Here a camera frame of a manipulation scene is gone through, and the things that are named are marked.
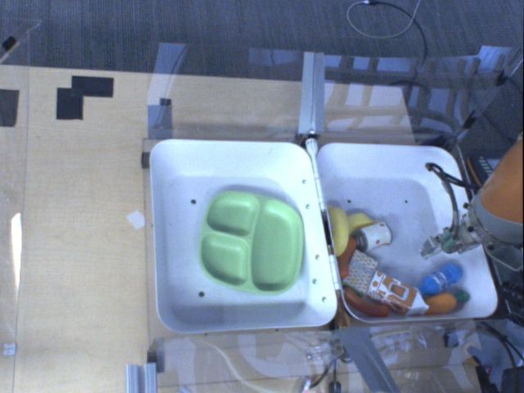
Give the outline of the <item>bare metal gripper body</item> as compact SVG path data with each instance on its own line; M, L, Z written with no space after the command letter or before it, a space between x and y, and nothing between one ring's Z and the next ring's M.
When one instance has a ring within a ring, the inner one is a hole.
M445 232L445 253L462 254L477 246L493 248L493 239L480 224L463 221Z

